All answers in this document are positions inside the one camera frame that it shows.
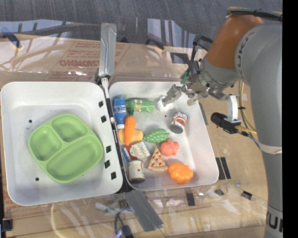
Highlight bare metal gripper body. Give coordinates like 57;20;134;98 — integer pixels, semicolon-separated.
185;70;233;101

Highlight yellow bread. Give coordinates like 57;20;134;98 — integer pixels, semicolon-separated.
117;128;144;145

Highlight green bottle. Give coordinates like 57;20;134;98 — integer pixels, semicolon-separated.
125;98;155;114

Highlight pizza slice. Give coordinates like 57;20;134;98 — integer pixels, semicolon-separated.
147;147;169;173

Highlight red and white can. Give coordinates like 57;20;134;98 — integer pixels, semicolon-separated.
169;111;188;134

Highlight pink doughnut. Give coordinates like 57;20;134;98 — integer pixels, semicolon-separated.
159;138;180;157

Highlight brown cardboard board red print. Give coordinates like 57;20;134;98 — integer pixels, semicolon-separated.
0;33;269;238

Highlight black cylinder on white bracket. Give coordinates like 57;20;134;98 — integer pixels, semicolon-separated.
210;95;242;134

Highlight blue bottle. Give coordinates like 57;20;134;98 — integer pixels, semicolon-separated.
112;96;128;130

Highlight green divided plate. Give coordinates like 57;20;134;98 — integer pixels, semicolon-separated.
28;113;105;184

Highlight small white object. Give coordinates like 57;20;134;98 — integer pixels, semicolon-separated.
156;96;175;113

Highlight white can with orange print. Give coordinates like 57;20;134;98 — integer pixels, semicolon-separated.
127;159;146;183

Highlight white plastic tray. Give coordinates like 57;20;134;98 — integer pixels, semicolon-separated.
108;81;220;191
0;81;124;206

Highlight white and blue carton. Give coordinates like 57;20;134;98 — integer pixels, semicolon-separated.
121;141;151;162

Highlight green grapes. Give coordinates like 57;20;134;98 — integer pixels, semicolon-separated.
143;128;170;144

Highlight orange carrot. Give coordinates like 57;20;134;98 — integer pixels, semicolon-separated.
124;109;137;147

